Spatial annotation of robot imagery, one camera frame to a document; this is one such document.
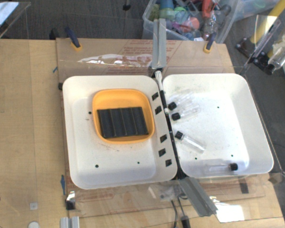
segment blue cup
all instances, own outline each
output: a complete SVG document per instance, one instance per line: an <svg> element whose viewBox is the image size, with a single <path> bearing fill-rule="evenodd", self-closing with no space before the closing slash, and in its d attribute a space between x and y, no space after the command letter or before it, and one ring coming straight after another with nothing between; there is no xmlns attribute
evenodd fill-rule
<svg viewBox="0 0 285 228"><path fill-rule="evenodd" d="M174 9L173 0L161 0L160 9Z"/></svg>

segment black floor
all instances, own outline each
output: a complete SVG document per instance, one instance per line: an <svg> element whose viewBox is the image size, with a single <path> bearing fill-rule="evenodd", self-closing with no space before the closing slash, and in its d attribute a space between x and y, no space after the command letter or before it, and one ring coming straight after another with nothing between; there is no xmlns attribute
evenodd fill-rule
<svg viewBox="0 0 285 228"><path fill-rule="evenodd" d="M65 26L71 26L81 38L141 38L143 32L143 13L149 0L131 0L128 11L126 35L124 33L123 5L125 0L14 0L29 1L26 18L8 31L11 38L49 39L52 28L65 37ZM249 37L248 26L253 26L254 17L237 21L233 24L225 43L234 66L242 67L247 58L240 54L235 45L243 38ZM280 16L285 22L285 10ZM272 76L266 75L254 65L250 65L245 74L259 107L261 116L268 130L273 153L277 159L273 172L285 172L285 73L276 71ZM285 178L275 186L280 205L285 216Z"/></svg>

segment black rectangular object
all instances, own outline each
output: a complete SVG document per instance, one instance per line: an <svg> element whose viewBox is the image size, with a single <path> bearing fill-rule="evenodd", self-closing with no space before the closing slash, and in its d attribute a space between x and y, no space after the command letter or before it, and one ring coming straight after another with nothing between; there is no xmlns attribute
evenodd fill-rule
<svg viewBox="0 0 285 228"><path fill-rule="evenodd" d="M147 135L148 129L141 107L97 110L104 138Z"/></svg>

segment wooden table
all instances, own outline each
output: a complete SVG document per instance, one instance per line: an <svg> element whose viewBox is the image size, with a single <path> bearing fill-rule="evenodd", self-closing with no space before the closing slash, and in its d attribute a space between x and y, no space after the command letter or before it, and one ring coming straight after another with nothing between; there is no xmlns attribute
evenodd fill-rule
<svg viewBox="0 0 285 228"><path fill-rule="evenodd" d="M226 46L218 45L218 50L225 63L232 65ZM66 175L66 166L56 67L55 41L0 40L0 225L3 228L24 228L34 220L41 228L58 228L60 219L69 215L60 183L61 176ZM278 218L221 224L211 216L191 219L192 227L285 227L273 186L266 185L265 193L260 200L247 202L254 212L270 208L272 217ZM156 215L156 211L145 211L146 216L151 213ZM87 223L93 227L146 226L139 217L138 213L125 213L85 218L89 222L82 222L80 227L87 227Z"/></svg>

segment blue and yellow clamp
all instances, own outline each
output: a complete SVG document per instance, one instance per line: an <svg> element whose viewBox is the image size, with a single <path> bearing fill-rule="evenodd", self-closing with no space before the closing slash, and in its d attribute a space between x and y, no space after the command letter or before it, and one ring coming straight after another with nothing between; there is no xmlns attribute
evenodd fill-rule
<svg viewBox="0 0 285 228"><path fill-rule="evenodd" d="M210 53L210 51L212 50L212 44L215 40L215 37L217 36L217 33L216 32L213 32L210 36L209 36L209 40L208 40L208 43L205 44L205 47L204 47L204 52L205 53Z"/></svg>
<svg viewBox="0 0 285 228"><path fill-rule="evenodd" d="M69 27L65 28L65 32L68 37L71 39L71 46L75 51L80 51L82 49L81 44L78 41L78 38L73 30L71 30Z"/></svg>

